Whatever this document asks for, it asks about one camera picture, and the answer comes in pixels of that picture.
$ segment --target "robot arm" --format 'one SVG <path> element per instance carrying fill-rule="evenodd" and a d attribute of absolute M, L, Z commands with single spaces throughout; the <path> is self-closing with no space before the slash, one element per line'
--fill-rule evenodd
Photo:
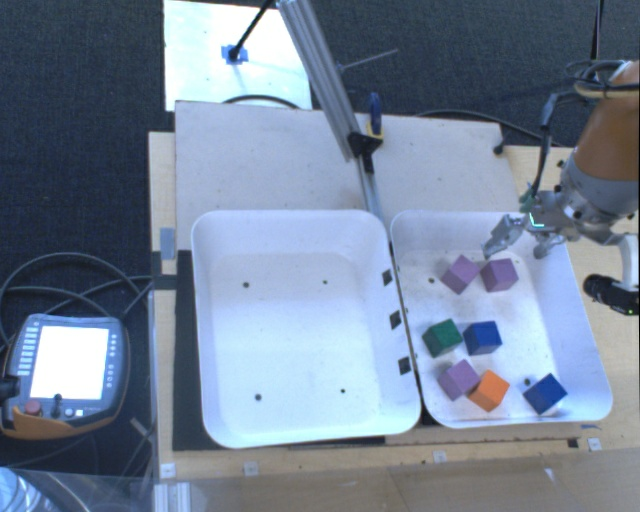
<path fill-rule="evenodd" d="M 536 258 L 582 236 L 616 245 L 623 278 L 589 276 L 585 292 L 624 314 L 638 314 L 638 235 L 616 234 L 611 227 L 638 209 L 638 82 L 640 63 L 617 63 L 610 81 L 590 78 L 603 63 L 587 68 L 575 83 L 581 96 L 601 98 L 565 163 L 552 191 L 537 187 L 523 196 L 522 217 L 505 215 L 482 246 L 485 258 L 506 249 L 527 231 L 538 245 Z"/>

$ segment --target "orange cube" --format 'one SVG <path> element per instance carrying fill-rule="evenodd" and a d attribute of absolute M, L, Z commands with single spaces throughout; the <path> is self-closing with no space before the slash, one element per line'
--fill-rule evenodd
<path fill-rule="evenodd" d="M 487 370 L 480 384 L 469 394 L 469 400 L 491 412 L 500 405 L 509 389 L 509 383 L 491 370 Z"/>

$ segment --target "green cube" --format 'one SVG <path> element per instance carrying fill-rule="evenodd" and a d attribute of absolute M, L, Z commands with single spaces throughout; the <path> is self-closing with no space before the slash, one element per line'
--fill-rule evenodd
<path fill-rule="evenodd" d="M 448 319 L 439 324 L 432 325 L 422 335 L 422 339 L 427 345 L 433 357 L 450 352 L 462 341 L 462 334 L 458 331 L 453 320 Z"/>

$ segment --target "red button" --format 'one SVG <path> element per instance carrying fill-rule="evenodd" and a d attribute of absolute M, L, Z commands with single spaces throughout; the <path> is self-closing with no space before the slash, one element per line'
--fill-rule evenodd
<path fill-rule="evenodd" d="M 40 416 L 42 412 L 42 404 L 39 400 L 32 398 L 26 404 L 24 404 L 24 413 L 29 416 Z"/>

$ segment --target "black floor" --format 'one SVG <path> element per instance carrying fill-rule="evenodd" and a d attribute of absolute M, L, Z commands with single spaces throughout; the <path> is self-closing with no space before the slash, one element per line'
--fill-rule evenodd
<path fill-rule="evenodd" d="M 260 5 L 260 0 L 238 1 Z M 371 91 L 385 112 L 464 109 L 537 130 L 541 106 L 565 88 L 565 64 L 589 58 L 596 0 L 316 0 L 354 109 Z M 601 57 L 638 58 L 640 5 L 606 2 Z M 58 251 L 99 256 L 129 275 L 150 273 L 147 133 L 173 129 L 164 111 L 160 0 L 4 1 L 0 5 L 0 281 L 31 258 Z M 577 141 L 589 109 L 557 115 L 555 139 Z M 507 143 L 535 144 L 507 129 Z M 73 265 L 34 269 L 18 284 L 82 290 L 101 274 Z M 104 297 L 121 312 L 131 297 Z M 8 333 L 40 297 L 7 296 Z M 132 381 L 118 420 L 60 442 L 0 437 L 0 464 L 120 475 L 144 467 L 150 426 L 147 320 L 128 317 Z M 58 456 L 46 457 L 64 450 Z"/>

